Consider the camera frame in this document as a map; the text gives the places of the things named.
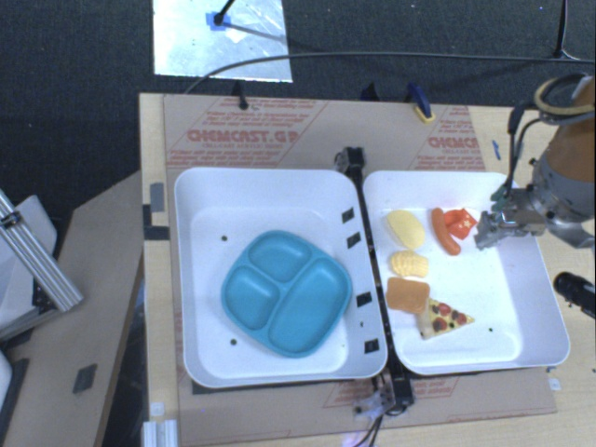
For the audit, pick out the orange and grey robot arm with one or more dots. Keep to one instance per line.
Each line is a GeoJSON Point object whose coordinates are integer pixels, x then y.
{"type": "Point", "coordinates": [572, 147]}

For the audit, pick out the orange toy bread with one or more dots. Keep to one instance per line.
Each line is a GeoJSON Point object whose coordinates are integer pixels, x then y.
{"type": "Point", "coordinates": [406, 293]}

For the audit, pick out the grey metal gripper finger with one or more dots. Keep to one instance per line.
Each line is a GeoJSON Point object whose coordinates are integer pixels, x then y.
{"type": "Point", "coordinates": [492, 219]}
{"type": "Point", "coordinates": [485, 239]}

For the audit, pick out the thin black rod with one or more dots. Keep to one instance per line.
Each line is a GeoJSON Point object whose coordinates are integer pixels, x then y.
{"type": "Point", "coordinates": [372, 249]}

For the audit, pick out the toy pizza slice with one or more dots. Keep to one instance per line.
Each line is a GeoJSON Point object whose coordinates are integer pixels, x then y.
{"type": "Point", "coordinates": [440, 321]}

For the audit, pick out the black cylinder on white bracket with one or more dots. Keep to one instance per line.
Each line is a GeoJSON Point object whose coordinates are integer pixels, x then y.
{"type": "Point", "coordinates": [575, 289]}

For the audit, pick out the blue divided plate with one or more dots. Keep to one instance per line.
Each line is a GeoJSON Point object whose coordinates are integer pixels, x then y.
{"type": "Point", "coordinates": [298, 305]}

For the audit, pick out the yellow ridged toy food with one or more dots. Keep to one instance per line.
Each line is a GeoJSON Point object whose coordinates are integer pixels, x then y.
{"type": "Point", "coordinates": [410, 264]}

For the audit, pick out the orange toy sausage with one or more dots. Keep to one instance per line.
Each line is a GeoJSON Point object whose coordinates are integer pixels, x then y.
{"type": "Point", "coordinates": [444, 233]}

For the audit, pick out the pale yellow oval toy food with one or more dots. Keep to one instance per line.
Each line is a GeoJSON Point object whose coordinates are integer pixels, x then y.
{"type": "Point", "coordinates": [405, 228]}

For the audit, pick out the white plastic tray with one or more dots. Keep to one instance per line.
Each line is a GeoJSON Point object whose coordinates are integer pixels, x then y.
{"type": "Point", "coordinates": [209, 296]}
{"type": "Point", "coordinates": [484, 296]}

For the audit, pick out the brown cardboard board red print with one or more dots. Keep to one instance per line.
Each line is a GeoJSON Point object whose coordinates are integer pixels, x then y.
{"type": "Point", "coordinates": [279, 128]}

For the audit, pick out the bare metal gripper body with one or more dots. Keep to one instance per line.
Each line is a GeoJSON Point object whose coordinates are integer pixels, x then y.
{"type": "Point", "coordinates": [524, 214]}

